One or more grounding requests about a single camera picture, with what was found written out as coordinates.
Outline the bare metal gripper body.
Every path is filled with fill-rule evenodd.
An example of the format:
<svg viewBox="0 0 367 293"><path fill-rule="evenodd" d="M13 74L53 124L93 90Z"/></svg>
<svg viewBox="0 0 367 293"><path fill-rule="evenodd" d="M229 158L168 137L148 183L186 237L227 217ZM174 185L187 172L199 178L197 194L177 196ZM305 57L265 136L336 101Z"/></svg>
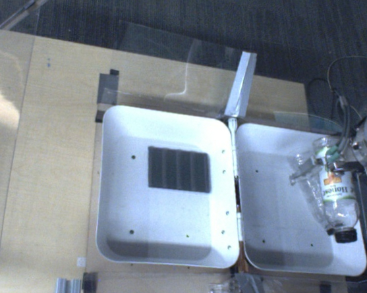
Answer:
<svg viewBox="0 0 367 293"><path fill-rule="evenodd" d="M367 174L367 142L349 140L336 159L328 161L328 169L333 172L356 172Z"/></svg>

